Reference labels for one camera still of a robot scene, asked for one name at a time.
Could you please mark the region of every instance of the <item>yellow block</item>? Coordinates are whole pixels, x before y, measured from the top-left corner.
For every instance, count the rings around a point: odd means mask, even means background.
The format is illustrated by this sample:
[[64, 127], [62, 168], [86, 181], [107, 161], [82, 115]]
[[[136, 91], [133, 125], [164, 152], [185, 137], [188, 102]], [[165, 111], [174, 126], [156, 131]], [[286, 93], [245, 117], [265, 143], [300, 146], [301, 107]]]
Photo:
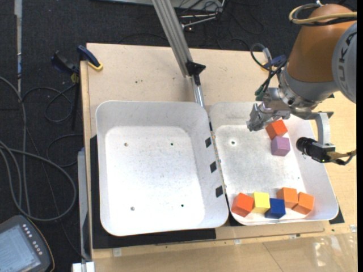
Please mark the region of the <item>yellow block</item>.
[[268, 193], [254, 192], [252, 197], [255, 199], [252, 213], [264, 214], [270, 208], [270, 196]]

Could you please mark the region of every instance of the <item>blue block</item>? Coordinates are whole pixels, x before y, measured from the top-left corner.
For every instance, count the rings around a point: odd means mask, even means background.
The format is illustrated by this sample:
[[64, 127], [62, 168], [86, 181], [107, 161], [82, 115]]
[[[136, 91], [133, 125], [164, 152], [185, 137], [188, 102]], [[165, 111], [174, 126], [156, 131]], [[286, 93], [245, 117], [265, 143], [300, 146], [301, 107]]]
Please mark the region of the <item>blue block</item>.
[[285, 201], [279, 198], [270, 198], [270, 208], [265, 212], [265, 218], [280, 219], [286, 214]]

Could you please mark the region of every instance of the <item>screen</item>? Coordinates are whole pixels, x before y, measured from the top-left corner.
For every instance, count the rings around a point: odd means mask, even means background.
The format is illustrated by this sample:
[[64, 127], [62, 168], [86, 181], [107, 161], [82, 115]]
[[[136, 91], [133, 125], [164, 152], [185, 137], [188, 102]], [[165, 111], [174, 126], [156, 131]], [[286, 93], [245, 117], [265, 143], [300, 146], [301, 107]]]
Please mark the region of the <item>screen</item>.
[[0, 233], [0, 272], [26, 272], [40, 260], [20, 225]]

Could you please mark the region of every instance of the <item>wooden table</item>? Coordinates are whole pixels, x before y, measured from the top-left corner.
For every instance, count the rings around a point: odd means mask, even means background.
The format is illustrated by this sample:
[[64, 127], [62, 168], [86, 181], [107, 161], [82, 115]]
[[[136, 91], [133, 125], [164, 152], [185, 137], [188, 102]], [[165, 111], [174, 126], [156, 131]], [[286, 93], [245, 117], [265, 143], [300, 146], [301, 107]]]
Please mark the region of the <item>wooden table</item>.
[[[81, 62], [88, 210], [91, 211], [90, 138], [96, 135], [97, 106], [107, 100], [193, 101], [193, 93], [191, 82], [182, 76], [171, 48], [109, 44], [87, 44], [87, 48], [104, 65], [103, 70], [97, 72]], [[194, 61], [206, 65], [201, 73], [201, 83], [207, 111], [211, 105], [221, 101], [254, 101], [255, 90], [267, 77], [266, 71], [253, 61], [249, 52], [191, 49], [191, 54]], [[256, 56], [263, 60], [262, 54], [257, 53]], [[276, 81], [275, 78], [271, 86], [276, 86]], [[356, 105], [341, 93], [336, 93], [334, 99], [324, 101], [318, 110], [335, 112], [330, 125], [331, 142], [336, 145], [336, 151], [354, 150]], [[316, 243], [316, 237], [330, 239], [338, 236], [348, 242], [352, 237], [356, 238], [356, 233], [352, 232], [357, 227], [356, 167], [356, 158], [345, 167], [326, 164], [344, 223], [330, 225], [329, 221], [316, 221], [248, 227], [225, 224], [216, 229], [217, 238], [213, 241], [122, 249], [91, 247], [96, 271], [206, 271], [207, 267], [209, 271], [217, 271], [221, 267], [240, 271], [237, 269], [239, 265], [245, 269], [253, 267], [254, 271], [264, 271], [265, 264], [270, 262], [269, 271], [281, 271], [280, 264], [276, 265], [276, 258], [274, 261], [271, 258], [275, 246], [268, 248], [268, 245], [272, 243], [276, 243], [279, 249], [285, 247], [288, 252], [292, 243], [298, 243], [297, 240], [292, 242], [296, 235], [299, 241], [305, 243], [297, 245], [300, 248]], [[349, 262], [347, 265], [354, 266], [356, 257], [350, 258], [353, 264]], [[201, 259], [206, 258], [212, 263], [203, 263]]]

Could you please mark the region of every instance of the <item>purple block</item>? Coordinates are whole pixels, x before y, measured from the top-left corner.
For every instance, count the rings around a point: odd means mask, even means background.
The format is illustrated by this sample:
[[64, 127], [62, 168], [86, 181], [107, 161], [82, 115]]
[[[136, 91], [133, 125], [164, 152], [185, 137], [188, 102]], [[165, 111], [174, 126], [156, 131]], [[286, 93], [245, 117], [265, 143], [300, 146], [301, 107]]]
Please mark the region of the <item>purple block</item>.
[[285, 156], [290, 151], [290, 139], [276, 136], [271, 141], [271, 154], [276, 156]]

